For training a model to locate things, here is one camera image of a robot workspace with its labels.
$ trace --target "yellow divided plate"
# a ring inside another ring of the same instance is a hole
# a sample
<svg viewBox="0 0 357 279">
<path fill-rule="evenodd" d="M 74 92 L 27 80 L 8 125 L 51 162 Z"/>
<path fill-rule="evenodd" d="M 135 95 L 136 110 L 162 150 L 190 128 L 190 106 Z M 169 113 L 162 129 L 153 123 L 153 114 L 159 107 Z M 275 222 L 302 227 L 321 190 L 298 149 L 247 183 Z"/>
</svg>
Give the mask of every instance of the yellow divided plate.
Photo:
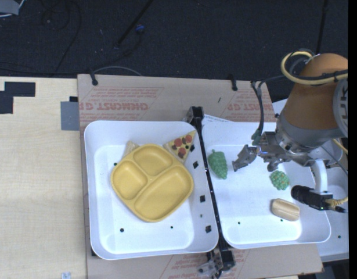
<svg viewBox="0 0 357 279">
<path fill-rule="evenodd" d="M 194 181 L 187 168 L 162 146 L 146 144 L 114 167 L 111 185 L 139 218 L 157 222 L 183 204 Z"/>
</svg>

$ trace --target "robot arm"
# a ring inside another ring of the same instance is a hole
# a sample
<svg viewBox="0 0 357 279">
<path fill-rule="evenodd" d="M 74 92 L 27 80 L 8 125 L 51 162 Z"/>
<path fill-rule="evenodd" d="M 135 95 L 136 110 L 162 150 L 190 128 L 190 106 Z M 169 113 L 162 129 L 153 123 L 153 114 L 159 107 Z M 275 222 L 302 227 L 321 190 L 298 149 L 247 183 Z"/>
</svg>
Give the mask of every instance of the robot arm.
<svg viewBox="0 0 357 279">
<path fill-rule="evenodd" d="M 289 73 L 285 66 L 295 55 L 308 57 L 301 73 Z M 320 147 L 330 140 L 348 137 L 348 61 L 333 53 L 312 55 L 307 51 L 290 53 L 282 60 L 282 73 L 295 82 L 285 107 L 277 118 L 276 130 L 262 133 L 256 146 L 246 145 L 232 162 L 234 171 L 255 157 L 268 163 L 269 172 L 291 160 L 310 167 L 315 189 L 295 186 L 296 200 L 318 209 L 332 209 L 333 196 L 327 193 L 326 164 L 331 160 Z"/>
</svg>

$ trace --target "toy pizza slice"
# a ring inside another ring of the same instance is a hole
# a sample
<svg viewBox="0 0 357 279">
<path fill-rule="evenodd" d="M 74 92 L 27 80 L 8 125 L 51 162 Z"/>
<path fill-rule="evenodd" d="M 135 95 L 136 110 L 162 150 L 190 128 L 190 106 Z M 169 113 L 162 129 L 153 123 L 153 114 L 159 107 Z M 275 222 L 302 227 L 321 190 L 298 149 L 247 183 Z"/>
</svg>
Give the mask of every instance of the toy pizza slice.
<svg viewBox="0 0 357 279">
<path fill-rule="evenodd" d="M 189 156 L 189 152 L 193 144 L 195 133 L 196 130 L 193 130 L 185 135 L 176 137 L 170 142 L 164 144 L 163 147 L 169 152 L 171 152 L 180 162 L 185 164 L 185 161 L 187 159 L 187 156 Z"/>
<path fill-rule="evenodd" d="M 137 149 L 139 145 L 132 141 L 128 141 L 127 145 L 125 146 L 124 153 L 122 155 L 122 158 L 126 157 L 129 153 L 131 153 L 133 150 Z"/>
</svg>

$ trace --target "black floor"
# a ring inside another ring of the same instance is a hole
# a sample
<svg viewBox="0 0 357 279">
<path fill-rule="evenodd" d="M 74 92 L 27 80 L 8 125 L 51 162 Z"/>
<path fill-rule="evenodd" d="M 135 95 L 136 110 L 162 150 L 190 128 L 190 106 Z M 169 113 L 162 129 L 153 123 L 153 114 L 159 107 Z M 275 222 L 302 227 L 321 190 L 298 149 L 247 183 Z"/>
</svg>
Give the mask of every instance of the black floor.
<svg viewBox="0 0 357 279">
<path fill-rule="evenodd" d="M 347 58 L 348 0 L 26 0 L 0 17 L 0 76 L 259 80 L 300 48 Z"/>
</svg>

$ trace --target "white tray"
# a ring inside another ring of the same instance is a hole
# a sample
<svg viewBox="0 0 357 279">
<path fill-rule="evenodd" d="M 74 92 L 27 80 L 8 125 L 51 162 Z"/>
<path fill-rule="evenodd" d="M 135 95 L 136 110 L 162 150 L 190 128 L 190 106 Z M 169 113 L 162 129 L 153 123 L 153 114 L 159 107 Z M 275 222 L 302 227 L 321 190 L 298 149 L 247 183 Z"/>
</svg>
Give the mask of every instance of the white tray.
<svg viewBox="0 0 357 279">
<path fill-rule="evenodd" d="M 284 191 L 272 185 L 267 163 L 260 157 L 234 172 L 232 161 L 237 159 L 244 145 L 252 145 L 251 136 L 258 123 L 230 122 L 225 126 L 224 122 L 214 121 L 203 127 L 207 156 L 212 149 L 222 151 L 228 164 L 225 180 L 210 169 L 224 239 L 238 249 L 326 241 L 331 233 L 326 212 L 301 204 L 290 195 L 295 185 L 315 187 L 310 169 L 294 162 L 280 164 L 278 169 L 290 179 L 290 186 Z M 275 127 L 276 123 L 265 123 L 264 131 L 274 131 Z M 300 219 L 287 221 L 275 216 L 271 212 L 271 201 L 276 198 L 298 205 Z"/>
<path fill-rule="evenodd" d="M 91 245 L 99 257 L 116 260 L 215 248 L 217 223 L 198 134 L 185 163 L 193 176 L 194 190 L 166 219 L 156 223 L 139 219 L 118 198 L 110 182 L 114 163 L 121 160 L 128 140 L 138 145 L 162 145 L 192 130 L 193 126 L 182 121 L 95 121 L 87 126 L 84 140 Z"/>
</svg>

